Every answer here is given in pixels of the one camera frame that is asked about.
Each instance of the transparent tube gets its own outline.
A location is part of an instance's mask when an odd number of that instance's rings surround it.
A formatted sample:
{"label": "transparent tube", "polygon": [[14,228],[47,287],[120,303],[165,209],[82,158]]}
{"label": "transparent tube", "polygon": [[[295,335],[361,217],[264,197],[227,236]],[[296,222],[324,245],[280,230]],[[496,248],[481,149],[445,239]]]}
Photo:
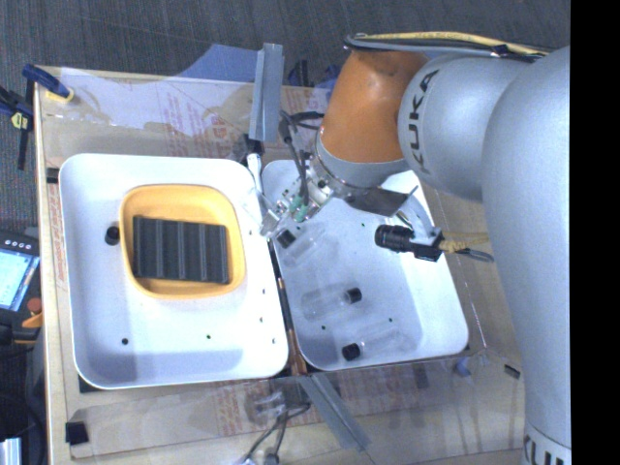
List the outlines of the transparent tube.
{"label": "transparent tube", "polygon": [[325,319],[346,313],[361,299],[359,288],[336,285],[304,294],[301,297],[301,311],[309,321]]}
{"label": "transparent tube", "polygon": [[412,343],[397,325],[384,321],[360,329],[352,336],[352,342],[342,347],[341,353],[344,359],[352,361],[399,353],[411,349]]}

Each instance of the metal bracket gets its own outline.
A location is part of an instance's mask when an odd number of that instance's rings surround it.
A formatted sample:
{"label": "metal bracket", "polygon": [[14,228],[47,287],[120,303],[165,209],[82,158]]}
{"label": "metal bracket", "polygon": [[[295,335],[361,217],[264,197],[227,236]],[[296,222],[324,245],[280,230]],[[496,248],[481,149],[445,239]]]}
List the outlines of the metal bracket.
{"label": "metal bracket", "polygon": [[250,117],[250,140],[276,142],[284,75],[282,46],[264,44],[258,53]]}
{"label": "metal bracket", "polygon": [[319,373],[300,377],[299,383],[317,407],[331,432],[338,438],[340,446],[344,449],[366,450],[370,444],[370,438],[353,418],[327,375]]}

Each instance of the clamp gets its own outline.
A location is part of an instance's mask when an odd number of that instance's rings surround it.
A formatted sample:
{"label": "clamp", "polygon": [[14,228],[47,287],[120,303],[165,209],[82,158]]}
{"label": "clamp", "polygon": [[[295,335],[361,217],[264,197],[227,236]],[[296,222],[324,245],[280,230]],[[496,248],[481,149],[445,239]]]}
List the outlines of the clamp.
{"label": "clamp", "polygon": [[32,97],[34,83],[38,82],[46,88],[50,98],[62,102],[69,102],[74,93],[71,88],[64,86],[56,77],[32,64],[26,64],[21,73],[28,79],[25,97],[14,91],[7,91],[0,86],[0,113],[8,115],[14,127],[20,131],[17,168],[23,171],[26,162],[28,135],[33,130]]}

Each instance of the blue clamp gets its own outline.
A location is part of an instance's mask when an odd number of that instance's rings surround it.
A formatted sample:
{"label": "blue clamp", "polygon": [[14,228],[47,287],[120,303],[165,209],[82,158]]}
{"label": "blue clamp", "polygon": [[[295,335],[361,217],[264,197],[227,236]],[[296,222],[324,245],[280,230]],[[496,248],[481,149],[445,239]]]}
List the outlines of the blue clamp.
{"label": "blue clamp", "polygon": [[11,117],[13,125],[22,131],[32,131],[32,106],[14,91],[0,86],[0,113]]}
{"label": "blue clamp", "polygon": [[32,64],[26,64],[21,74],[28,80],[39,83],[50,93],[57,95],[65,100],[70,100],[73,97],[73,90],[65,86],[56,77],[52,76],[47,71],[33,66]]}

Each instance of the yellow cable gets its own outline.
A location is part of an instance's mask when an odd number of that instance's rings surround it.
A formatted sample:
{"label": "yellow cable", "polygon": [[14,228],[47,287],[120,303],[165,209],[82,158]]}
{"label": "yellow cable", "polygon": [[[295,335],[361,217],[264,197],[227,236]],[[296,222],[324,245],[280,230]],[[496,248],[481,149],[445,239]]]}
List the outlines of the yellow cable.
{"label": "yellow cable", "polygon": [[445,253],[456,253],[472,245],[488,242],[486,232],[444,232],[444,237],[451,237],[439,243],[439,249]]}
{"label": "yellow cable", "polygon": [[547,55],[546,51],[537,50],[524,45],[514,43],[506,43],[502,40],[487,38],[485,36],[472,35],[469,33],[460,33],[458,31],[420,31],[412,33],[386,33],[380,35],[361,35],[356,36],[360,40],[453,40],[458,42],[473,43],[476,45],[484,45],[486,47],[498,47],[506,45],[508,50],[522,54],[540,54]]}

